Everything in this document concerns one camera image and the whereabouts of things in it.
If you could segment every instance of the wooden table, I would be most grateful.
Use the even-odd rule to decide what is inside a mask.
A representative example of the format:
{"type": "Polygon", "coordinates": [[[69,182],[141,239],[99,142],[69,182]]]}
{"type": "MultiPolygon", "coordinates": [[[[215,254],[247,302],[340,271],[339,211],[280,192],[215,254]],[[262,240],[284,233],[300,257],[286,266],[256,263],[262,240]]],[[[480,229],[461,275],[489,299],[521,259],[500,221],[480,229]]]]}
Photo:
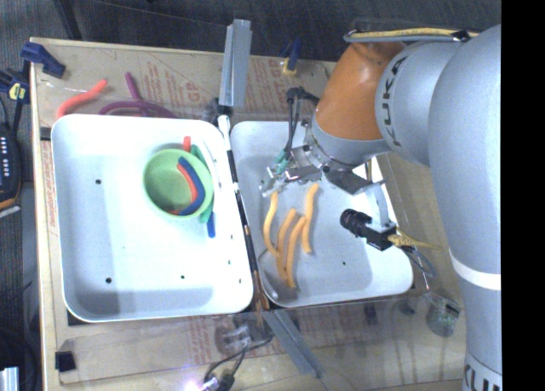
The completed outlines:
{"type": "MultiPolygon", "coordinates": [[[[109,81],[110,97],[129,98],[123,77],[126,72],[135,77],[142,97],[167,106],[179,117],[200,118],[204,105],[219,95],[223,56],[47,38],[32,41],[43,44],[66,65],[61,79],[43,73],[41,65],[32,65],[31,74],[43,388],[177,390],[190,381],[198,382],[210,362],[224,357],[212,343],[222,318],[73,323],[62,298],[52,152],[50,141],[44,136],[55,122],[56,107],[74,92],[90,89],[101,78],[109,81]],[[55,368],[63,353],[75,354],[76,369],[60,372],[55,368]]],[[[250,57],[246,107],[235,123],[237,119],[285,119],[285,90],[301,85],[321,95],[334,65],[300,60],[297,75],[288,77],[281,72],[281,59],[250,57]]],[[[78,111],[96,112],[101,102],[78,111]]],[[[437,228],[439,216],[433,212],[433,193],[426,191],[431,183],[429,174],[395,157],[382,162],[386,170],[402,168],[406,180],[417,179],[420,184],[420,198],[412,198],[399,189],[390,192],[395,204],[421,206],[427,215],[427,221],[418,224],[413,215],[408,216],[410,211],[405,211],[404,228],[407,230],[409,223],[411,233],[445,244],[440,222],[437,228]]],[[[455,280],[446,262],[439,262],[439,270],[445,275],[439,288],[456,299],[456,290],[452,293],[448,292],[451,288],[443,288],[451,287],[455,280]]],[[[275,340],[241,364],[233,389],[359,389],[361,384],[377,388],[433,381],[444,383],[433,389],[450,389],[449,381],[461,377],[465,352],[463,319],[456,328],[456,337],[441,339],[428,335],[426,326],[422,327],[425,320],[419,324],[414,320],[387,320],[375,328],[361,319],[369,317],[368,306],[356,303],[299,312],[303,317],[301,332],[312,335],[313,352],[327,367],[321,379],[300,374],[275,340]]],[[[395,313],[393,301],[373,303],[373,308],[380,317],[395,313]]],[[[418,313],[425,312],[420,308],[418,313]]]]}

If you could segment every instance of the green bowl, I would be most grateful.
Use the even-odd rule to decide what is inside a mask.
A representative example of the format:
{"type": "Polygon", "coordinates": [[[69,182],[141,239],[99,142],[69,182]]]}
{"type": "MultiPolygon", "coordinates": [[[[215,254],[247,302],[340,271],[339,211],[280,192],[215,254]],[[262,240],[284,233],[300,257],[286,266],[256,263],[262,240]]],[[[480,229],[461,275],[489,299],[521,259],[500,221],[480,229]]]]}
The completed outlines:
{"type": "Polygon", "coordinates": [[[144,188],[154,207],[173,219],[190,219],[202,214],[214,196],[212,176],[206,165],[196,156],[181,149],[164,149],[155,153],[144,169],[144,188]],[[195,169],[204,187],[204,201],[188,216],[171,214],[172,210],[183,210],[191,203],[191,191],[186,178],[176,168],[178,159],[184,157],[195,169]]]}

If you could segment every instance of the metal bracket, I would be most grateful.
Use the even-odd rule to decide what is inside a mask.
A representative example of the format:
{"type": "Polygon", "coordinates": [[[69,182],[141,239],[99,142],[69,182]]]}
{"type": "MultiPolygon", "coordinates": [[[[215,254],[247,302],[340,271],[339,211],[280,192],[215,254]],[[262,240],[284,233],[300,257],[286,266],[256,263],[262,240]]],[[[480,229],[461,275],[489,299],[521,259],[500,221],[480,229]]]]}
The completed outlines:
{"type": "Polygon", "coordinates": [[[339,171],[329,170],[325,173],[328,181],[337,185],[340,189],[353,196],[361,194],[365,189],[373,184],[361,176],[356,175],[351,170],[339,171]]]}
{"type": "Polygon", "coordinates": [[[382,190],[382,183],[383,181],[372,182],[365,188],[365,194],[367,194],[367,200],[373,214],[373,221],[368,226],[379,233],[386,232],[395,227],[395,223],[390,220],[386,195],[382,190]]]}
{"type": "Polygon", "coordinates": [[[305,343],[288,313],[284,310],[277,310],[265,312],[262,315],[299,372],[301,374],[312,373],[314,377],[320,378],[324,374],[324,367],[305,343]]]}
{"type": "Polygon", "coordinates": [[[250,22],[235,19],[227,28],[219,104],[243,107],[252,31],[250,22]]]}
{"type": "Polygon", "coordinates": [[[6,367],[0,370],[0,389],[17,391],[19,389],[19,367],[6,367]]]}

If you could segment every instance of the black cable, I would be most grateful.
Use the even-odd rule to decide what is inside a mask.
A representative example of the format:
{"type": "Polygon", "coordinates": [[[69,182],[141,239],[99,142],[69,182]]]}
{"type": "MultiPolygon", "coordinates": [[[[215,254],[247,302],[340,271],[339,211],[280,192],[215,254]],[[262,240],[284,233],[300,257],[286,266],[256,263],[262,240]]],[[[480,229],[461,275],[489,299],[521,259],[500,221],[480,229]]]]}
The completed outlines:
{"type": "Polygon", "coordinates": [[[315,95],[311,95],[308,91],[305,91],[304,89],[301,89],[301,90],[302,92],[299,98],[302,101],[309,101],[315,106],[318,104],[320,100],[319,97],[316,97],[315,95]]]}
{"type": "Polygon", "coordinates": [[[299,115],[301,114],[301,98],[297,98],[295,101],[295,118],[293,120],[293,133],[295,134],[295,128],[297,127],[297,124],[299,123],[299,115]]]}
{"type": "Polygon", "coordinates": [[[8,119],[8,109],[6,108],[6,104],[3,102],[3,98],[0,95],[0,107],[2,108],[2,115],[3,115],[3,121],[1,121],[1,124],[9,124],[8,119]]]}
{"type": "Polygon", "coordinates": [[[23,359],[24,359],[25,349],[28,350],[28,353],[30,354],[30,358],[31,358],[32,369],[33,369],[31,391],[34,391],[37,386],[37,374],[40,369],[40,364],[38,363],[37,355],[34,352],[34,348],[24,338],[20,338],[19,336],[15,334],[15,332],[3,327],[0,327],[0,337],[4,341],[6,341],[8,345],[13,346],[14,343],[16,342],[21,347],[23,347],[23,359]]]}
{"type": "Polygon", "coordinates": [[[14,122],[11,126],[11,134],[14,137],[17,136],[17,130],[19,129],[20,116],[22,112],[23,112],[23,104],[18,101],[17,104],[15,105],[14,122]]]}
{"type": "Polygon", "coordinates": [[[3,312],[3,310],[5,308],[7,308],[9,305],[12,304],[13,300],[15,300],[17,297],[19,296],[22,296],[23,293],[32,285],[32,281],[30,281],[28,284],[26,284],[25,286],[23,286],[23,288],[21,290],[19,290],[19,292],[13,294],[11,296],[11,298],[9,298],[3,305],[2,307],[0,308],[0,313],[3,312]]]}
{"type": "Polygon", "coordinates": [[[13,364],[13,353],[8,339],[0,332],[0,368],[13,364]]]}
{"type": "Polygon", "coordinates": [[[293,134],[295,133],[293,130],[293,99],[288,98],[288,105],[290,118],[288,119],[288,142],[284,147],[284,159],[290,158],[291,143],[293,141],[293,134]]]}
{"type": "Polygon", "coordinates": [[[235,372],[238,370],[239,366],[242,364],[242,361],[244,360],[244,356],[248,353],[248,352],[251,352],[253,350],[256,350],[258,348],[261,348],[263,346],[266,346],[269,342],[271,342],[273,340],[274,336],[270,336],[268,339],[266,339],[265,341],[263,342],[258,342],[255,346],[253,347],[245,347],[243,348],[242,350],[236,352],[235,354],[232,354],[231,356],[227,356],[225,359],[222,359],[218,362],[215,362],[214,364],[212,364],[208,370],[206,371],[206,373],[204,374],[204,382],[207,382],[210,380],[210,375],[212,374],[212,372],[217,368],[219,367],[221,364],[225,364],[226,362],[230,361],[230,360],[233,360],[237,357],[240,357],[238,360],[237,360],[237,363],[235,364],[235,366],[233,367],[233,370],[232,370],[232,375],[235,374],[235,372]]]}
{"type": "Polygon", "coordinates": [[[429,259],[427,259],[422,253],[420,253],[415,247],[408,246],[408,245],[403,245],[403,246],[401,246],[400,249],[407,255],[409,260],[415,266],[417,266],[419,270],[421,270],[424,274],[426,274],[428,277],[434,278],[437,275],[437,273],[435,271],[435,268],[433,267],[432,262],[429,259]],[[423,263],[426,265],[427,269],[424,268],[424,266],[421,265],[421,263],[418,262],[417,259],[420,259],[421,261],[423,261],[423,263]]]}

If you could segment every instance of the yellow cable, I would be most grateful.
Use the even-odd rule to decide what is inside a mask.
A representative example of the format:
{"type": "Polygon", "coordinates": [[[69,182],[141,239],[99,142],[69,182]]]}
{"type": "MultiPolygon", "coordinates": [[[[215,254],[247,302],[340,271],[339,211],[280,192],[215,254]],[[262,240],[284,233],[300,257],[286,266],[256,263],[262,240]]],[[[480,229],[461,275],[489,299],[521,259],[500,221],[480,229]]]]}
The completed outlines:
{"type": "Polygon", "coordinates": [[[286,273],[285,267],[284,267],[284,239],[286,232],[288,231],[288,227],[290,227],[291,222],[295,218],[295,208],[291,208],[288,211],[288,215],[286,218],[284,218],[284,221],[282,221],[282,225],[280,226],[280,229],[278,230],[278,238],[276,242],[277,246],[277,252],[278,256],[276,257],[276,268],[278,270],[278,276],[286,282],[288,280],[288,274],[286,273]]]}
{"type": "Polygon", "coordinates": [[[295,243],[297,242],[297,237],[301,233],[301,230],[303,229],[303,226],[305,226],[306,222],[307,218],[305,216],[301,216],[290,234],[290,242],[288,243],[288,252],[286,256],[286,274],[288,275],[287,284],[290,288],[296,287],[295,281],[293,279],[293,258],[295,256],[295,243]]]}
{"type": "Polygon", "coordinates": [[[310,242],[308,240],[308,235],[310,233],[310,223],[313,220],[313,209],[314,209],[314,194],[318,191],[318,183],[314,182],[310,188],[308,188],[307,192],[307,206],[306,206],[306,213],[305,217],[307,218],[307,223],[305,223],[305,227],[303,228],[302,238],[301,238],[301,244],[303,251],[305,253],[311,253],[313,251],[312,247],[310,246],[310,242]]]}
{"type": "MultiPolygon", "coordinates": [[[[440,37],[450,37],[453,33],[463,31],[463,29],[440,29],[435,27],[414,27],[409,29],[395,29],[393,31],[373,31],[373,32],[354,32],[350,38],[389,38],[389,37],[410,37],[417,35],[437,35],[440,37]]],[[[478,32],[467,31],[470,37],[477,37],[478,32]]]]}
{"type": "Polygon", "coordinates": [[[265,241],[265,246],[274,256],[278,256],[278,251],[273,247],[271,243],[271,223],[273,222],[273,217],[276,214],[276,209],[278,207],[278,191],[274,191],[271,194],[271,205],[269,206],[269,211],[263,222],[263,241],[265,241]]]}

